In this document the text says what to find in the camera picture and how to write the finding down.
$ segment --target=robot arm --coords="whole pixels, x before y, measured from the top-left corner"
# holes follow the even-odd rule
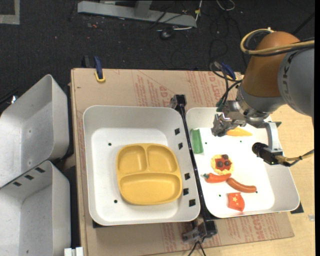
[[[214,136],[222,137],[228,130],[246,124],[266,128],[269,137],[267,147],[274,157],[282,155],[282,151],[278,141],[272,137],[277,133],[280,122],[265,122],[272,112],[288,104],[297,112],[312,117],[314,122],[315,49],[314,41],[312,45],[310,42],[300,42],[286,32],[262,30],[269,33],[256,50],[251,51],[252,57],[236,99],[227,100],[221,114],[214,116],[211,131]],[[248,53],[243,41],[241,49]],[[271,157],[267,162],[272,163],[273,160]]]

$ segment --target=table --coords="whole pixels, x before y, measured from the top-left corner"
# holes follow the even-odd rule
[[[98,83],[94,72],[92,68],[75,68],[71,70],[70,84],[80,241],[85,255],[107,256],[117,252],[118,255],[188,255],[189,251],[175,251],[172,244],[171,248],[161,244],[163,241],[159,239],[159,232],[163,232],[163,226],[160,224],[93,228],[88,210],[82,114],[92,105],[167,107],[174,94],[185,94],[188,108],[214,107],[224,93],[224,80],[207,71],[104,69],[106,82]],[[229,93],[230,99],[235,95],[235,90],[232,90]],[[284,105],[274,112],[271,118],[273,121],[282,122],[278,135],[286,156],[296,157],[314,148],[314,128],[310,117]],[[283,220],[290,223],[284,225],[287,230],[280,230],[280,233],[287,232],[283,236],[286,238],[244,243],[242,241],[228,246],[211,244],[214,247],[204,249],[207,256],[315,255],[314,157],[298,162],[290,170],[304,212],[274,213],[282,215]],[[195,251],[193,255],[202,255],[202,252]]]

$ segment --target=cardboard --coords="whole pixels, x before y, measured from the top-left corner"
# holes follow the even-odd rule
[[[95,70],[91,68],[75,68],[71,71],[80,239],[84,254],[86,256],[167,255],[165,253],[170,253],[168,255],[185,255],[180,251],[190,250],[193,247],[193,244],[185,243],[182,240],[182,234],[192,230],[190,223],[156,223],[94,228],[88,207],[83,113],[86,108],[93,105],[168,107],[171,98],[176,94],[185,95],[187,109],[215,107],[216,102],[226,90],[225,80],[208,71],[104,69],[103,73],[106,81],[98,83],[94,72]],[[229,92],[229,100],[235,98],[236,91],[236,89],[232,89]],[[290,117],[297,115],[299,119],[300,114],[292,111],[281,107],[277,117],[282,119],[289,113]],[[293,150],[292,146],[289,146],[290,143],[292,145],[292,141],[289,141],[290,138],[287,137],[285,139],[288,144],[282,145],[284,150],[288,149],[290,154],[288,156],[290,157],[296,156],[296,154],[304,154],[312,149],[310,147],[313,147],[312,127],[310,128],[310,124],[305,119],[302,119],[301,124],[304,124],[304,129],[309,133],[304,138],[304,142],[300,144],[300,148]],[[284,132],[279,130],[281,142],[283,134],[288,136],[290,133],[286,132],[286,130]],[[291,134],[293,138],[298,138],[294,133]],[[315,208],[312,201],[312,198],[314,199],[314,186],[312,185],[314,174],[313,157],[303,161],[305,162],[303,170],[308,173],[307,178],[304,177],[303,180],[307,180],[307,184],[302,182],[301,187],[297,186],[297,188],[299,192],[303,190],[302,195],[303,199],[305,199],[308,213],[314,214]],[[303,185],[307,185],[309,189],[305,194],[304,189],[299,190]],[[224,247],[224,250],[231,255],[243,255],[243,251],[239,250],[242,246],[241,244],[259,242],[256,248],[253,248],[254,246],[245,247],[246,254],[251,252],[253,255],[260,255],[259,253],[261,255],[272,255],[266,253],[270,249],[270,244],[267,241],[285,241],[287,239],[283,238],[294,238],[295,240],[276,243],[276,248],[273,248],[272,253],[274,255],[279,255],[277,252],[306,255],[309,252],[307,255],[312,255],[315,249],[315,241],[313,240],[315,237],[314,222],[310,222],[306,216],[308,216],[306,213],[297,213],[295,216],[291,216],[290,213],[283,212],[217,219],[215,224],[218,234],[205,239],[202,246],[210,248],[206,252],[212,252],[212,254],[207,255],[213,255],[214,252],[219,253],[221,246],[237,245],[238,249],[231,246]],[[291,221],[295,224],[296,222],[298,223],[296,224],[298,229],[294,230],[292,228]]]

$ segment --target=yellow plate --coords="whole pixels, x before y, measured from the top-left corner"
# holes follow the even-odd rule
[[[134,205],[165,204],[182,193],[177,158],[165,145],[124,146],[116,156],[116,174],[121,196]]]

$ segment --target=black floor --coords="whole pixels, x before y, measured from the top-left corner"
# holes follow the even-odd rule
[[[13,1],[0,0],[0,15],[12,14]],[[46,74],[65,86],[84,55],[99,56],[108,69],[209,70],[216,60],[244,73],[247,33],[271,27],[300,40],[315,36],[315,0],[233,0],[229,11],[221,7],[231,9],[231,1],[203,1],[197,28],[168,40],[157,32],[166,25],[79,14],[78,2],[20,0],[20,25],[0,23],[0,111],[8,95],[22,95]],[[195,16],[199,3],[153,1],[151,9]]]

